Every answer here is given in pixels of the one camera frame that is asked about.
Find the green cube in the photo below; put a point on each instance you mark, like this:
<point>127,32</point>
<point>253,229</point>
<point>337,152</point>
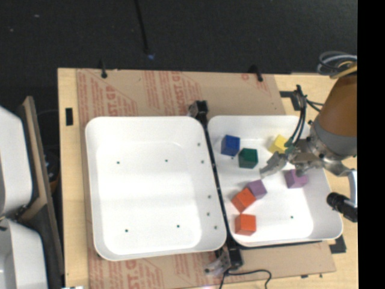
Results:
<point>248,158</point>

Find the black cylinder on white bracket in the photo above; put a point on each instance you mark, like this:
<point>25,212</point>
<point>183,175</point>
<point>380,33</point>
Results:
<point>340,202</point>

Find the white plastic tray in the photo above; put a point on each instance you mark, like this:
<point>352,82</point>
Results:
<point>276,218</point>
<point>150,191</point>

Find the yellow cube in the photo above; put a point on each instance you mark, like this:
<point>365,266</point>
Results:
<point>278,144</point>

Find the orange cube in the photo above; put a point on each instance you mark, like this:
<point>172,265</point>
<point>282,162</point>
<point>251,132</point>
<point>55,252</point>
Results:
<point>243,199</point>
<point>245,224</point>

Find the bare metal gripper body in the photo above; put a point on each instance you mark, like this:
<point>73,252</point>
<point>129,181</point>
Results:
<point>309,155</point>

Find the brown cardboard board red print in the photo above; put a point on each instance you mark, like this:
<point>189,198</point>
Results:
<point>168,92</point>

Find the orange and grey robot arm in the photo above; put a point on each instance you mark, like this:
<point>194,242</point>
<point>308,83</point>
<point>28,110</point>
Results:
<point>340,110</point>

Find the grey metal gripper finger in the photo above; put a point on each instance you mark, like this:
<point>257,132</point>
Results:
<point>275,164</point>
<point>302,169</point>

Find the blue cube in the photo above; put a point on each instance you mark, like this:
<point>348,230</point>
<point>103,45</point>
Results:
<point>230,144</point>

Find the purple cube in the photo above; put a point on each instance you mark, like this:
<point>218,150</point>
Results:
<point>257,189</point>
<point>295,181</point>

